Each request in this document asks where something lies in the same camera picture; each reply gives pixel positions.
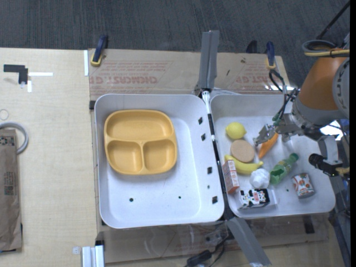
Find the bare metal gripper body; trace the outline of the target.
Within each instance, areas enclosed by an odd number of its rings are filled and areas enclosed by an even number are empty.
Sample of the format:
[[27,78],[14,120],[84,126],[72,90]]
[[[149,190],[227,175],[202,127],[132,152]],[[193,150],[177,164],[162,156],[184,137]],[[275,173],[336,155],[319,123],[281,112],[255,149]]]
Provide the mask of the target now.
[[312,140],[320,139],[320,127],[295,112],[285,113],[274,122],[275,132],[281,135],[282,142],[288,142],[292,136],[306,136]]

